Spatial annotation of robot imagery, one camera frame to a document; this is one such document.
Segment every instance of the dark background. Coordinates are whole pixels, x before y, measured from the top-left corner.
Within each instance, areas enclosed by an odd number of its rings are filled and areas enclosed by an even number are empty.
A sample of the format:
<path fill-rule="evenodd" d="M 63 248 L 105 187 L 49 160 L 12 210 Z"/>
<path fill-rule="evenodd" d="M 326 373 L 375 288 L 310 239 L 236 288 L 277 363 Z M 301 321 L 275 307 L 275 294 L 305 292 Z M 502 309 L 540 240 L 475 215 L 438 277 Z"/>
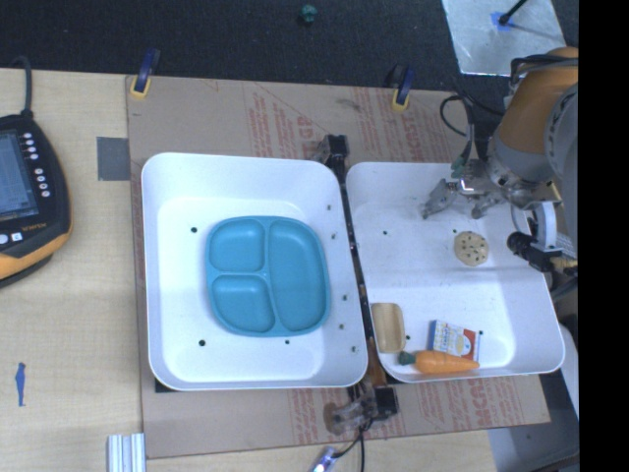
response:
<path fill-rule="evenodd" d="M 579 0 L 551 2 L 578 47 Z M 298 20 L 305 4 L 318 10 L 310 27 Z M 413 89 L 464 89 L 496 108 L 507 92 L 504 78 L 461 75 L 441 0 L 0 0 L 0 9 L 2 67 L 24 54 L 34 69 L 134 74 L 155 47 L 163 76 L 382 87 L 401 63 L 415 71 Z"/>

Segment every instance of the light wood surface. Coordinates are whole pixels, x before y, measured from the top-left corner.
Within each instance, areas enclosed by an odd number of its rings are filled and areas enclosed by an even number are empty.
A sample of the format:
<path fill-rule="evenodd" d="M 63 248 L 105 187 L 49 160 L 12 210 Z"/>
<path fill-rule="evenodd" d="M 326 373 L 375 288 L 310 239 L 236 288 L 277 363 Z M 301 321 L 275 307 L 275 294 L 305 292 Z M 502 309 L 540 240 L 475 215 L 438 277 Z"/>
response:
<path fill-rule="evenodd" d="M 0 116 L 25 75 L 0 69 Z M 125 76 L 33 72 L 32 110 L 55 146 L 75 227 L 52 261 L 0 290 L 0 470 L 104 471 L 106 441 L 141 432 L 129 182 L 99 181 L 98 137 L 127 138 Z M 26 364 L 25 406 L 15 375 Z M 146 470 L 307 471 L 321 446 L 149 460 Z M 369 441 L 366 470 L 495 470 L 485 431 Z M 359 447 L 335 472 L 360 469 Z"/>

